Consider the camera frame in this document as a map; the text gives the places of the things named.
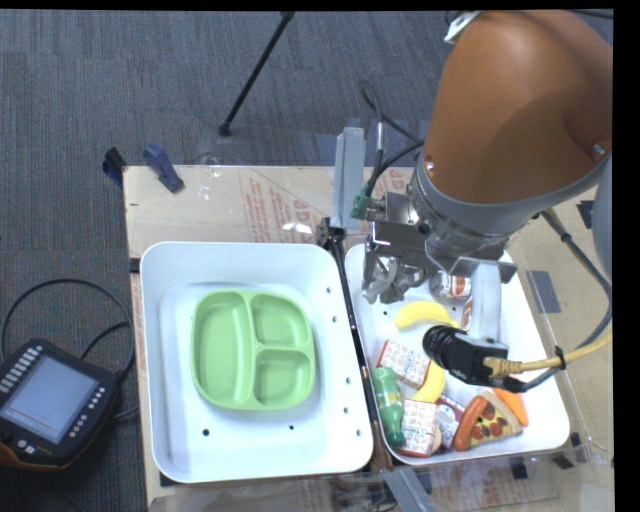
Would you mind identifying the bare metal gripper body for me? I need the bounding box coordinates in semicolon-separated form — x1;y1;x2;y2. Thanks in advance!
366;191;509;275

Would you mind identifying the yellow banana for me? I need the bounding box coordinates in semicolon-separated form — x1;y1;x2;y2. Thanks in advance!
410;360;447;404
393;300;461;333

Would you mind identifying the red and white can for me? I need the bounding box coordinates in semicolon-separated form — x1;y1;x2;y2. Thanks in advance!
429;270;473;301

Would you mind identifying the thin black rod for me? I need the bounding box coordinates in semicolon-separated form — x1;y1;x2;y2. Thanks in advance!
327;234;395;472

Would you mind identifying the white carton with red print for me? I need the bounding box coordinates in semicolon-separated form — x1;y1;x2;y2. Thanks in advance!
396;398;442;459
375;339;433;391

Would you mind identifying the green bottle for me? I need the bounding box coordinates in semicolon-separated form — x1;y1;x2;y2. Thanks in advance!
370;366;408;448

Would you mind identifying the white and red packet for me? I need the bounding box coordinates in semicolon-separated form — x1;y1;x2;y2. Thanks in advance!
434;394;467;450

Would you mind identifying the orange sausage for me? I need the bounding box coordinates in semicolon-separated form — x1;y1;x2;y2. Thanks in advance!
452;395;489;453

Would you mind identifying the green divided plate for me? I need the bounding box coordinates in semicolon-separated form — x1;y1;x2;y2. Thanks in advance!
190;288;318;413

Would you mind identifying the pizza slice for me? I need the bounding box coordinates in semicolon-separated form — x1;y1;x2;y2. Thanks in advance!
466;389;524;449

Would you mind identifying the orange carrot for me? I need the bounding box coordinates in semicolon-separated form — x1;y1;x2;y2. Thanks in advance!
492;387;530;428

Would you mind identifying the brown cardboard board red print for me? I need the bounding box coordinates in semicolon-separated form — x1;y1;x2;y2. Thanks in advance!
122;164;614;512

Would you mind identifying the white plastic tray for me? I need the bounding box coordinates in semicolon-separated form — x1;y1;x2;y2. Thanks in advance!
139;241;376;485
343;242;572;468

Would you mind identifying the black block with thin wires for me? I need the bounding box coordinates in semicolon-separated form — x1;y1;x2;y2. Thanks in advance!
315;216;349;247

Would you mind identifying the black cylinder on white bracket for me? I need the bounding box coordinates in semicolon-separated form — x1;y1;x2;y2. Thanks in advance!
421;254;519;389

